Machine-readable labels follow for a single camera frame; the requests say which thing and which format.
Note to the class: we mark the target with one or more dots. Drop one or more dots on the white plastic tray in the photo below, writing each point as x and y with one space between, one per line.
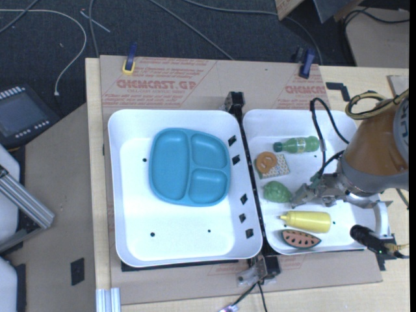
276 125
182 232

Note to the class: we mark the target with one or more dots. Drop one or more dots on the yellow mustard bottle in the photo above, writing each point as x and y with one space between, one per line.
308 221

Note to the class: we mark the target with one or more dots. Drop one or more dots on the blue divided plate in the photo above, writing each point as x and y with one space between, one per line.
182 167

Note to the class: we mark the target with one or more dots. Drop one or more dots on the orange doughnut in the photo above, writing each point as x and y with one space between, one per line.
266 162

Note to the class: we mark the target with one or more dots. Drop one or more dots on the watermelon slice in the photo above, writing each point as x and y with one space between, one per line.
299 240

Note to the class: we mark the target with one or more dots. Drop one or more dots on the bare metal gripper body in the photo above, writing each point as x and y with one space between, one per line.
330 187

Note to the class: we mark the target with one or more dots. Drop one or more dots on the black cylinder on white bracket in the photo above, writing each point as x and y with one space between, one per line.
365 234

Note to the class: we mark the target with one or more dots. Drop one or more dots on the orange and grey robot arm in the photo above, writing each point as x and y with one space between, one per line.
370 148

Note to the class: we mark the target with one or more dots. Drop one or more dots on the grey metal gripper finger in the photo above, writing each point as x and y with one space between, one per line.
300 196
330 202

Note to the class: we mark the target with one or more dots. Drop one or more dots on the thin black and white rod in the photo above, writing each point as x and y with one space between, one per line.
252 180

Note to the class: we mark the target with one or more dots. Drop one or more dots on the green broccoli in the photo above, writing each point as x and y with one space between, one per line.
276 192

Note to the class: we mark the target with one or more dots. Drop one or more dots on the brown cardboard board red print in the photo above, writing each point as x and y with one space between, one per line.
201 83

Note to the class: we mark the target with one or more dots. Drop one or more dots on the green plastic bottle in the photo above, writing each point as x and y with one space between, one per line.
299 144

